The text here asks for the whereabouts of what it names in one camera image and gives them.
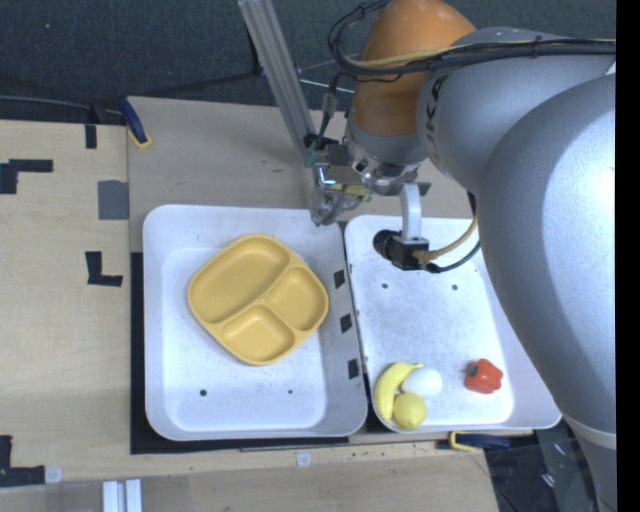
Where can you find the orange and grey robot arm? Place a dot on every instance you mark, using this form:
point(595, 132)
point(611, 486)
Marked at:
point(540, 190)

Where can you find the yellow lemon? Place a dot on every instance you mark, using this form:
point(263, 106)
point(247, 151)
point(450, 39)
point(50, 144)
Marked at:
point(410, 411)

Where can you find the black cylinder on white bracket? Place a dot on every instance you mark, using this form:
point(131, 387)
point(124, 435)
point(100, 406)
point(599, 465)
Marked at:
point(406, 246)

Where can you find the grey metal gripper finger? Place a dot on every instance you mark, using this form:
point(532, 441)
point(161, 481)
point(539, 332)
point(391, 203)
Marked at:
point(322, 207)
point(346, 202)

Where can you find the white plastic tray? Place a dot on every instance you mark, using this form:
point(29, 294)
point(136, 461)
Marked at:
point(250, 395)
point(430, 325)

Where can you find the yellow banana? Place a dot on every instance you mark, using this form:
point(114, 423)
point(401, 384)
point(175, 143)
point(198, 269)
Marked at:
point(385, 392)

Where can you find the red bell pepper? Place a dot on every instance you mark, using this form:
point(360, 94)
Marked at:
point(483, 376)

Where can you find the yellow divided plate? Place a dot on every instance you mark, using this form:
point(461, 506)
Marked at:
point(250, 280)

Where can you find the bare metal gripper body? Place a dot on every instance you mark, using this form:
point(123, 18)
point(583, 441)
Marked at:
point(372, 176)

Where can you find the white egg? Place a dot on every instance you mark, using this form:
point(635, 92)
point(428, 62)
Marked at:
point(424, 382)

